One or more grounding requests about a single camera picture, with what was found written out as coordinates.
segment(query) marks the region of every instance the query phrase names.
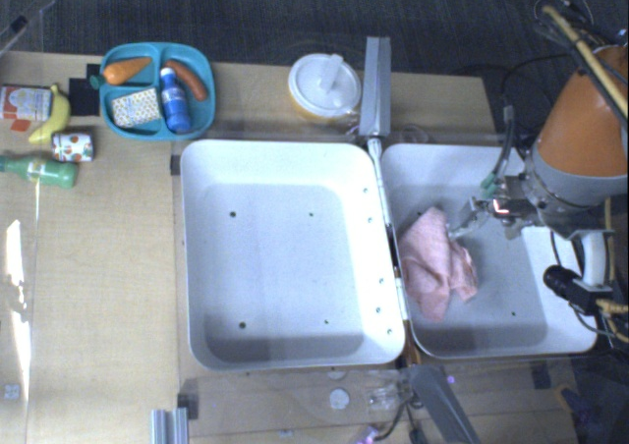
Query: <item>yellow toy banana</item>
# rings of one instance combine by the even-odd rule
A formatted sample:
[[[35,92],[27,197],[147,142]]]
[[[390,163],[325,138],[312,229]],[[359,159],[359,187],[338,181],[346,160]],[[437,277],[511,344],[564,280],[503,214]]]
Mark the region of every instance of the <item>yellow toy banana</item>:
[[[61,132],[68,126],[70,121],[70,100],[59,91],[57,84],[53,84],[50,90],[52,91],[50,117],[43,125],[30,134],[30,143],[50,143],[52,134]]]

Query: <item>can with red pattern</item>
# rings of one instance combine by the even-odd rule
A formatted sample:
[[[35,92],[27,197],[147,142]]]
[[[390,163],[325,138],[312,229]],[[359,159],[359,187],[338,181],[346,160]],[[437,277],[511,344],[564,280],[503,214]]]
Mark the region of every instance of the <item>can with red pattern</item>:
[[[52,135],[52,157],[57,161],[91,161],[94,148],[91,135],[86,133],[64,133]]]

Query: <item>teal plate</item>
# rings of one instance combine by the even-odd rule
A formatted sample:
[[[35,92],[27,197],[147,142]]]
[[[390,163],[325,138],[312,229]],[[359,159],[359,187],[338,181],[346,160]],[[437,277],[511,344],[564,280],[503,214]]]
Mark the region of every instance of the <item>teal plate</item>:
[[[110,49],[102,59],[100,73],[102,74],[102,71],[110,63],[127,60],[129,58],[138,58],[140,56],[149,56],[152,61],[126,83],[118,86],[106,83],[98,90],[102,117],[109,128],[118,135],[129,139],[187,140],[200,137],[214,121],[214,113],[216,111],[214,77],[207,58],[194,47],[184,44],[175,44],[172,42],[136,42],[122,44]],[[159,70],[167,60],[176,60],[184,64],[197,75],[205,86],[205,89],[207,89],[207,98],[199,102],[193,97],[190,89],[184,83],[180,83],[181,87],[186,92],[188,110],[192,122],[191,130],[184,134],[171,132],[166,126],[163,112],[161,119],[150,121],[143,125],[134,126],[132,128],[120,128],[116,126],[113,120],[111,101],[120,96],[151,87],[157,90],[157,96],[159,98],[161,90]]]

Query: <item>wooden table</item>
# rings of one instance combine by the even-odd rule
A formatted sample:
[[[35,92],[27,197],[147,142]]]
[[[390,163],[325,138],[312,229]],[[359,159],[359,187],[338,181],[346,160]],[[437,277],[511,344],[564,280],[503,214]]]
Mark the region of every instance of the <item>wooden table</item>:
[[[84,77],[86,63],[99,61],[95,56],[12,52],[0,61],[0,82],[58,83],[67,92],[69,78]],[[216,63],[213,72],[217,112],[210,136],[326,135],[326,130],[309,128],[295,115],[286,89],[287,68]],[[394,129],[414,124],[442,137],[493,132],[478,79],[394,74],[391,84]],[[25,273],[31,281],[36,274],[28,442],[148,442],[150,411],[174,409],[180,384],[188,379],[180,379],[180,371],[199,369],[186,365],[186,356],[179,355],[186,350],[181,327],[185,303],[177,302],[182,296],[177,292],[181,233],[174,228],[177,178],[170,169],[177,145],[120,138],[96,117],[74,117],[71,126],[89,128],[95,147],[94,161],[80,165],[73,189],[42,188],[37,197],[33,185],[0,174],[0,191],[9,199],[0,203],[0,230],[4,234],[15,219],[23,222]],[[8,127],[0,121],[4,152],[45,154],[47,149],[33,149],[24,134]],[[4,317],[0,320],[4,327]],[[11,368],[15,372],[3,359],[3,379]],[[461,368],[470,374],[475,367]],[[572,379],[561,365],[556,371],[559,378]],[[526,365],[502,366],[491,382],[484,370],[474,372],[470,379],[478,379],[475,386],[484,386],[483,391],[458,393],[481,436],[506,438],[504,432],[517,427],[522,435],[541,441],[546,430],[540,415],[551,412],[555,418],[547,427],[573,442],[568,414],[549,390],[533,390]],[[375,414],[367,407],[369,390],[383,382],[381,374],[370,371],[249,378],[201,374],[206,374],[201,383],[209,384],[214,402],[223,407],[206,423],[195,423],[194,432],[224,435],[194,442],[345,443],[363,423],[392,417],[391,412]],[[509,392],[507,379],[516,380]],[[327,397],[334,386],[343,386],[352,396],[350,411],[329,407]],[[257,398],[252,387],[257,387]],[[486,399],[491,391],[497,397],[493,400],[510,401],[508,410]],[[260,397],[266,400],[261,406]],[[233,406],[239,404],[242,411],[234,413]],[[20,414],[18,405],[14,410],[7,403],[0,405],[0,431],[8,436],[3,442],[22,442]],[[234,420],[234,414],[240,419]],[[420,417],[427,435],[437,438],[428,415]],[[278,433],[282,428],[296,429]],[[244,434],[261,429],[268,431]],[[405,442],[407,431],[400,429],[390,442]],[[227,435],[235,432],[241,436]]]

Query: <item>pink cloth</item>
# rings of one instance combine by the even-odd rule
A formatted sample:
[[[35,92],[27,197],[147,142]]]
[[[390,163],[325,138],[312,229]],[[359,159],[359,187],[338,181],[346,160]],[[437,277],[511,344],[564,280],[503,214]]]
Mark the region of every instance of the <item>pink cloth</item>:
[[[476,267],[467,250],[451,242],[445,213],[429,208],[400,239],[400,259],[406,292],[422,314],[441,321],[450,291],[467,301],[478,290]]]

